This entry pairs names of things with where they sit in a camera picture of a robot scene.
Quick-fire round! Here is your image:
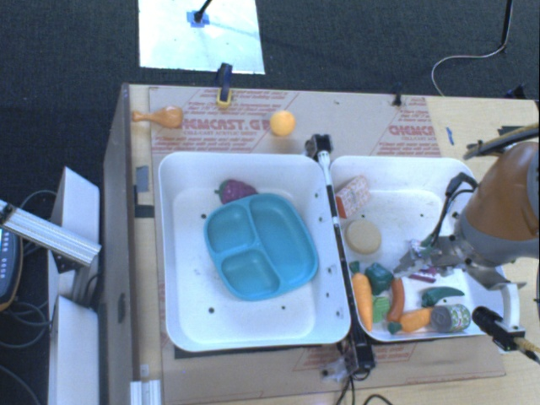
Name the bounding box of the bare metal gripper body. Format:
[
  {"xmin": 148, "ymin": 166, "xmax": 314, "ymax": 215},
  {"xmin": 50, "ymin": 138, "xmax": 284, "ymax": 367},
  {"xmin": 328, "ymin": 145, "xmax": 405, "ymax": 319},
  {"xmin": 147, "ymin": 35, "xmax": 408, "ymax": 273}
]
[{"xmin": 427, "ymin": 235, "xmax": 509, "ymax": 290}]

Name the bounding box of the dark green pepper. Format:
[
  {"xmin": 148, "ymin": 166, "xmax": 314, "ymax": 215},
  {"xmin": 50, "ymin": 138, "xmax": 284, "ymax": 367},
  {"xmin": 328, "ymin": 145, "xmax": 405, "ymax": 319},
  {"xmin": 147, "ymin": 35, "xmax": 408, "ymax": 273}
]
[{"xmin": 364, "ymin": 262, "xmax": 395, "ymax": 296}]

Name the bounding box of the white plastic tray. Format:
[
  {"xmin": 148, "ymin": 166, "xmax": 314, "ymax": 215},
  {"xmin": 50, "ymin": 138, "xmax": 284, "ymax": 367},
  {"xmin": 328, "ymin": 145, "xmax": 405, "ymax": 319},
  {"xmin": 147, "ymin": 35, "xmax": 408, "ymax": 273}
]
[
  {"xmin": 157, "ymin": 150, "xmax": 353, "ymax": 353},
  {"xmin": 329, "ymin": 154, "xmax": 508, "ymax": 344}
]

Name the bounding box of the orange sausage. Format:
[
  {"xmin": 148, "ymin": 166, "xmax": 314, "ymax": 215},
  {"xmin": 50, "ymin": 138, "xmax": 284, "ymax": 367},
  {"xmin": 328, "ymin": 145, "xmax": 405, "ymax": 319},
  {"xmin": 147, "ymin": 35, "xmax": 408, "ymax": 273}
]
[{"xmin": 386, "ymin": 277, "xmax": 407, "ymax": 324}]

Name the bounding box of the green chili pepper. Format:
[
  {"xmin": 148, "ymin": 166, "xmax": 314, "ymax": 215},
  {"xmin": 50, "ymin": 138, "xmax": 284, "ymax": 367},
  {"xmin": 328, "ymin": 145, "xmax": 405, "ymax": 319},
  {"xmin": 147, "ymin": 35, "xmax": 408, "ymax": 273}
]
[{"xmin": 420, "ymin": 286, "xmax": 467, "ymax": 309}]

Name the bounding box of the beige round biscuit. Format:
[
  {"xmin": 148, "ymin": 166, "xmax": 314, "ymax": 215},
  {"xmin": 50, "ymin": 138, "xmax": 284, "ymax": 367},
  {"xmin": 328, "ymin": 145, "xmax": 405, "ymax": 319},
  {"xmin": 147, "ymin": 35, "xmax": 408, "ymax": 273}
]
[{"xmin": 344, "ymin": 219, "xmax": 383, "ymax": 256}]

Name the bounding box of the orange carrot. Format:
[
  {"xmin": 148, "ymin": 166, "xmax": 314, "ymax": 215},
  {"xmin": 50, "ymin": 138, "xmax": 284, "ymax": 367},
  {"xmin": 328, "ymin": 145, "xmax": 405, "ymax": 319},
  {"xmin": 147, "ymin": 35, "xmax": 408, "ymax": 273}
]
[
  {"xmin": 386, "ymin": 306, "xmax": 434, "ymax": 335},
  {"xmin": 349, "ymin": 261, "xmax": 375, "ymax": 333}
]

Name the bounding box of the small green printed can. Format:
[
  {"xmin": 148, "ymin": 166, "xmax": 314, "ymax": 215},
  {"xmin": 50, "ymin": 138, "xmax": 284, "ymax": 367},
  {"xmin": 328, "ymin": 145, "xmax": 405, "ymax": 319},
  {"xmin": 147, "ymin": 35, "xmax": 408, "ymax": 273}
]
[{"xmin": 429, "ymin": 303, "xmax": 473, "ymax": 334}]

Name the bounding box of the thin black and white rod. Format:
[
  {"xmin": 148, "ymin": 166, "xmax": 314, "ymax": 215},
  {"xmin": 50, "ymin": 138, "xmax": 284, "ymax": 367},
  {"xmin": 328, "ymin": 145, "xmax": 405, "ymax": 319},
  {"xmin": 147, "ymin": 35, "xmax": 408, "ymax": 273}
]
[{"xmin": 318, "ymin": 151, "xmax": 367, "ymax": 356}]

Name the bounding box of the brown cardboard board red print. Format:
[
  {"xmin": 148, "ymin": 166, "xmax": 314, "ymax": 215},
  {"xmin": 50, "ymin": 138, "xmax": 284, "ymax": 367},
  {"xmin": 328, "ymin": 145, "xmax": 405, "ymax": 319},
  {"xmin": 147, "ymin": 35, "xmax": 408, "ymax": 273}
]
[{"xmin": 148, "ymin": 85, "xmax": 507, "ymax": 392}]

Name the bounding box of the blue divided plate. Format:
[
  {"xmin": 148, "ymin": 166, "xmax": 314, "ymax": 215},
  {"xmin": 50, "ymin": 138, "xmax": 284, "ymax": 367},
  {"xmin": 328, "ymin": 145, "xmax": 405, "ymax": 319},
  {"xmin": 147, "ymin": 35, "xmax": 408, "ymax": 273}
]
[{"xmin": 203, "ymin": 192, "xmax": 320, "ymax": 303}]

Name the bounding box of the orange ball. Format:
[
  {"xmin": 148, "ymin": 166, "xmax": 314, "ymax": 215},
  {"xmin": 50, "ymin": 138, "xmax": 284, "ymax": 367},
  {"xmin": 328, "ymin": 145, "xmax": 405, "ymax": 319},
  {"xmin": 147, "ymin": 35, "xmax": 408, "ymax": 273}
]
[{"xmin": 268, "ymin": 110, "xmax": 297, "ymax": 138}]

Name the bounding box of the orange chicken drumstick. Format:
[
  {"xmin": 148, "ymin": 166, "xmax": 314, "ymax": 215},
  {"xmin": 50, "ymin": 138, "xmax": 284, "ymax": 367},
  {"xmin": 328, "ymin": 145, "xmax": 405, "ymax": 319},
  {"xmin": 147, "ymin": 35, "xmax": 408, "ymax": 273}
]
[{"xmin": 131, "ymin": 105, "xmax": 185, "ymax": 130}]

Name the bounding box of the black cylinder on white bracket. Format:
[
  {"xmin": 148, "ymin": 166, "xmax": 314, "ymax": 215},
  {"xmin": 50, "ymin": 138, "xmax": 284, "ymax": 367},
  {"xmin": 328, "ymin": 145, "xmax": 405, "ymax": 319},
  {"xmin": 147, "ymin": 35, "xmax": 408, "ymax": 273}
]
[{"xmin": 471, "ymin": 282, "xmax": 529, "ymax": 354}]

